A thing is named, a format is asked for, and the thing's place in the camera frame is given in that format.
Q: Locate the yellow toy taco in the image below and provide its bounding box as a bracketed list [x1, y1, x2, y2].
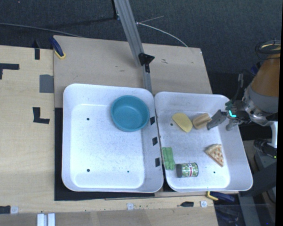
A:
[171, 112, 194, 133]

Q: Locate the tan toy bread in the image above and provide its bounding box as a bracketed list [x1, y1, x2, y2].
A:
[191, 112, 213, 131]

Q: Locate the green can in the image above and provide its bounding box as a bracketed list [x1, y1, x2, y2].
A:
[175, 162, 200, 179]

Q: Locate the black cylinder on white bracket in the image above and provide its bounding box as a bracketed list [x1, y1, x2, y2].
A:
[253, 119, 279, 159]

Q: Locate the toy pizza slice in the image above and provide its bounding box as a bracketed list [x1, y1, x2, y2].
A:
[204, 143, 225, 168]

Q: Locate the pale wood board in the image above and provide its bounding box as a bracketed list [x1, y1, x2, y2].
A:
[47, 34, 242, 205]

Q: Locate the white plastic tray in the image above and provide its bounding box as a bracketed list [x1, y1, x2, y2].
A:
[60, 82, 168, 195]
[151, 91, 257, 195]

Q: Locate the blue bowl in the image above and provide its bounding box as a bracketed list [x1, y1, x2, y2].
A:
[109, 94, 151, 134]

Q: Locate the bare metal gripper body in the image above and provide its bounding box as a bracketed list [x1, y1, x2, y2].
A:
[225, 100, 279, 127]

